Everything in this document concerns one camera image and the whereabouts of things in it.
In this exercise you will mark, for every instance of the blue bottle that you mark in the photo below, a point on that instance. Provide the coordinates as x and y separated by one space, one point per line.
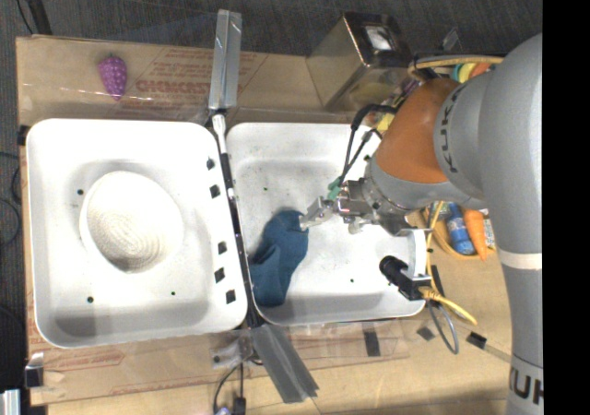
458 231

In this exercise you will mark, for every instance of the white plastic tray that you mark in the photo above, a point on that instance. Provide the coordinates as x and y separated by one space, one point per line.
336 265
60 238

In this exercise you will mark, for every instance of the white woven hat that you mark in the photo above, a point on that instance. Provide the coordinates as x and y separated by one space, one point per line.
131 221

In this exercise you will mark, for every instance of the orange carrot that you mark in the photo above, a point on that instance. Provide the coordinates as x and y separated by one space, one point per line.
477 231

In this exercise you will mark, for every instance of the purple grapes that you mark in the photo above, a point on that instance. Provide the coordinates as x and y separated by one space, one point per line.
113 74

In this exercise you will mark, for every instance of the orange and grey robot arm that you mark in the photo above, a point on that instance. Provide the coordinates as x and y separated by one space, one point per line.
507 127

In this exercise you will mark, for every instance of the brown wicker basket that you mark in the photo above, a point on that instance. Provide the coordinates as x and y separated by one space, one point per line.
442 238

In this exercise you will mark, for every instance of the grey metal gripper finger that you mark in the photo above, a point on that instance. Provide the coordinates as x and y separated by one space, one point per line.
309 221
322 207

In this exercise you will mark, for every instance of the shiny metal box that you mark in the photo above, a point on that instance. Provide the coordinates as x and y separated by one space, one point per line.
350 67

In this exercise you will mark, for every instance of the brown cardboard board red print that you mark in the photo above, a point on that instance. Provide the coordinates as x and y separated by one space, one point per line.
276 76

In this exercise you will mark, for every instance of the blue cloth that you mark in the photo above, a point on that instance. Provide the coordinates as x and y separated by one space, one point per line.
281 252

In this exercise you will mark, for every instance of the black cylinder on white bracket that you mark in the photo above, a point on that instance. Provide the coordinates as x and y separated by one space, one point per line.
402 276

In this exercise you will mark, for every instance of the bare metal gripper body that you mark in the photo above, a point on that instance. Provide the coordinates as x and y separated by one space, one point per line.
357 205

